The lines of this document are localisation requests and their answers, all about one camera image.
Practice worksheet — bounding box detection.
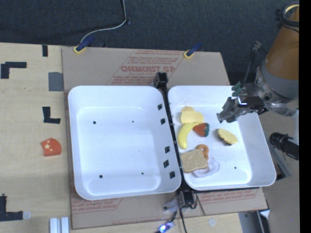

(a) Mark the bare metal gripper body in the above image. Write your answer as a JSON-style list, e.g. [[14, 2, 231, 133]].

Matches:
[[239, 67, 299, 117]]

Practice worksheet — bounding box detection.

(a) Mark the yellow and brown biscuit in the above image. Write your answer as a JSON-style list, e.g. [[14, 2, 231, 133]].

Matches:
[[216, 128, 239, 146]]

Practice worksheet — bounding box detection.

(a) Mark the red strawberry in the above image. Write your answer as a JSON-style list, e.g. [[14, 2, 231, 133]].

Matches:
[[192, 122, 210, 138]]

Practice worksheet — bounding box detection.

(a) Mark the yellow cheese slice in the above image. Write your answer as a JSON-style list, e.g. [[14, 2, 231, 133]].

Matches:
[[180, 110, 205, 125]]

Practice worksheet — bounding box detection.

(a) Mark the orange doughnut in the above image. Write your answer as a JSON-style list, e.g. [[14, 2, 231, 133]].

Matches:
[[195, 144, 210, 161]]

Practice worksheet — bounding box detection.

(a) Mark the white plastic tray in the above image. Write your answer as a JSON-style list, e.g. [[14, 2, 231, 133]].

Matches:
[[67, 85, 183, 201], [167, 85, 277, 192]]

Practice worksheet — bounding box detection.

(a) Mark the yellow banana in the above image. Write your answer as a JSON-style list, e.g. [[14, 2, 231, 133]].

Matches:
[[177, 122, 199, 150]]

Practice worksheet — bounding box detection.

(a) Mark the white fried egg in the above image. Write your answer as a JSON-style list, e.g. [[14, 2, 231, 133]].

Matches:
[[192, 155, 221, 179]]

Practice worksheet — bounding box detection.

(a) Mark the thin black rod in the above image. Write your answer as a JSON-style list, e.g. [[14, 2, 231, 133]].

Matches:
[[159, 85, 188, 192]]

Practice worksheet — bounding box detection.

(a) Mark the tan bread slice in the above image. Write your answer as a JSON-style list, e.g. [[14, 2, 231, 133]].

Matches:
[[180, 149, 209, 174]]

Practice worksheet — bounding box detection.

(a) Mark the brown cardboard board red print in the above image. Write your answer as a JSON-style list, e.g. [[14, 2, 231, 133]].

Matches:
[[61, 47, 269, 230]]

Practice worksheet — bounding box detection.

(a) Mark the orange pizza slice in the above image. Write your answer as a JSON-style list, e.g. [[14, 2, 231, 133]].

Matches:
[[40, 137, 62, 157]]

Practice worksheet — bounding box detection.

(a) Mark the black cylinder on white bracket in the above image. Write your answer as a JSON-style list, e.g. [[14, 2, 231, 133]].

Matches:
[[268, 109, 300, 161]]

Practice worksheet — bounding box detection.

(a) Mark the black block with thin wires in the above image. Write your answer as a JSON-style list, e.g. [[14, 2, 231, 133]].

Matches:
[[154, 72, 169, 90], [178, 189, 195, 207]]

